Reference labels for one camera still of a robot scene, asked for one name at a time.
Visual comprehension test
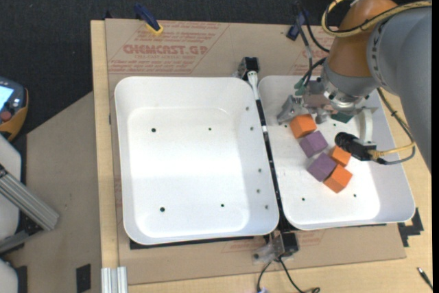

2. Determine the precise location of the white plastic tray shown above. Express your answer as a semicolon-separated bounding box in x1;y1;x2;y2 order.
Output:
257;74;416;231
113;75;280;246

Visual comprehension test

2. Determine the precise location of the brown cardboard board, red print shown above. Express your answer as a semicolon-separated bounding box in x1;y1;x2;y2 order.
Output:
104;18;407;286

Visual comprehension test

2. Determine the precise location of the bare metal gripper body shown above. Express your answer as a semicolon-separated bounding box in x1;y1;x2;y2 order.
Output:
300;80;370;116

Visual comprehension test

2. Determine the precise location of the purple cube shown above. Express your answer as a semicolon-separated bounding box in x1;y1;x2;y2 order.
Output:
306;152;338;183
298;130;329;159

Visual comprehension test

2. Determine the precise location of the black block with thin wires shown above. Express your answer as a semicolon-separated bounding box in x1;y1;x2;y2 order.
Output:
239;56;260;80
273;231;300;257

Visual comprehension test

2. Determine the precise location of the dark green cube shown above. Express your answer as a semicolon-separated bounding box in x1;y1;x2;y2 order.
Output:
330;110;355;124

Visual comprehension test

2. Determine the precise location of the thin black and white rod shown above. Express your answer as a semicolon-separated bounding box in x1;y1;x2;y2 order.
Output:
247;71;286;234

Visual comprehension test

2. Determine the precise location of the black cylinder on white bracket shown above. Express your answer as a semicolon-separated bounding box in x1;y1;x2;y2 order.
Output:
334;106;379;162

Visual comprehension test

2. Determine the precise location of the orange cube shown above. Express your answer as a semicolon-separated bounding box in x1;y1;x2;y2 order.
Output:
329;145;353;167
289;113;318;139
322;164;354;194

